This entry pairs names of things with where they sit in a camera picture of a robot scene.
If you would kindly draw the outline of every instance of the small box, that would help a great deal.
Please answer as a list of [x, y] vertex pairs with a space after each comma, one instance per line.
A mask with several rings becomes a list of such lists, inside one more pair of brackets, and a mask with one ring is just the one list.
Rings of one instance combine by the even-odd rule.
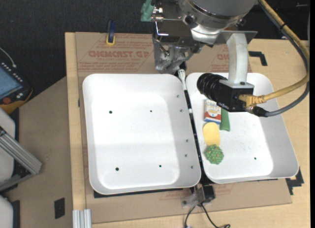
[[206, 99], [205, 100], [205, 122], [215, 122], [218, 125], [221, 123], [221, 107], [216, 102]]

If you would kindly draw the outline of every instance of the yellow cable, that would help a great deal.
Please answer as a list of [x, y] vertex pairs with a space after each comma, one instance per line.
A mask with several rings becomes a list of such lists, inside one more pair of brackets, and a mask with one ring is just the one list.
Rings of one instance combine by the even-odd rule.
[[283, 30], [287, 33], [288, 36], [290, 36], [293, 41], [298, 45], [298, 47], [303, 52], [306, 61], [307, 61], [307, 74], [306, 76], [300, 80], [299, 82], [290, 85], [288, 87], [285, 87], [283, 89], [280, 89], [276, 92], [270, 93], [268, 95], [262, 95], [262, 96], [253, 96], [253, 95], [240, 95], [239, 99], [246, 102], [246, 107], [254, 106], [259, 103], [265, 103], [266, 101], [280, 97], [284, 94], [287, 94], [302, 85], [306, 84], [310, 80], [310, 52], [303, 45], [299, 37], [284, 23], [284, 21], [277, 15], [277, 13], [272, 9], [272, 7], [265, 1], [265, 0], [258, 0], [259, 3], [266, 9], [266, 11], [274, 18], [274, 20], [280, 25], [280, 27], [283, 27]]

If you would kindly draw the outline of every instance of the yellow clip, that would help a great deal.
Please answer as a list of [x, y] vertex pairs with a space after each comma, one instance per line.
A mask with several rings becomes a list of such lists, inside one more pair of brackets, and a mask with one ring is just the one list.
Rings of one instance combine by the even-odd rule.
[[108, 41], [108, 37], [109, 37], [109, 34], [107, 34], [107, 36], [106, 36], [106, 44], [107, 44], [108, 46], [113, 46], [113, 45], [115, 45], [115, 36], [113, 36], [113, 42], [109, 42], [109, 41]]

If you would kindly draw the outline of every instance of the green connector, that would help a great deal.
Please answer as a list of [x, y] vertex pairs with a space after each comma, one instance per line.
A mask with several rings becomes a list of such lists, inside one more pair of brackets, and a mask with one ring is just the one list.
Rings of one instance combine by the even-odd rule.
[[141, 8], [141, 13], [144, 13], [145, 10], [147, 10], [148, 6], [151, 4], [152, 0], [146, 0], [146, 2], [143, 3]]
[[141, 21], [150, 22], [152, 20], [152, 12], [154, 10], [154, 5], [149, 5], [147, 9], [141, 15]]

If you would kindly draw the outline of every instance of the white tray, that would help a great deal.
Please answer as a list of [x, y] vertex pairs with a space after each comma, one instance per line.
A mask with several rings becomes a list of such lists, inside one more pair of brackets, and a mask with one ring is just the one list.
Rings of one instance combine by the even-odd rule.
[[[206, 97], [196, 86], [202, 74], [190, 74], [186, 84], [207, 177], [215, 183], [231, 183], [294, 176], [298, 162], [281, 115], [263, 118], [247, 112], [228, 113], [230, 131], [220, 131], [223, 161], [216, 165], [206, 159], [202, 131]], [[227, 73], [219, 74], [228, 77]], [[270, 81], [262, 74], [249, 73], [247, 81], [255, 86], [254, 95], [273, 92]], [[269, 111], [279, 108], [275, 99], [260, 106]]]
[[185, 188], [201, 177], [180, 80], [92, 74], [83, 82], [90, 183], [100, 194]]

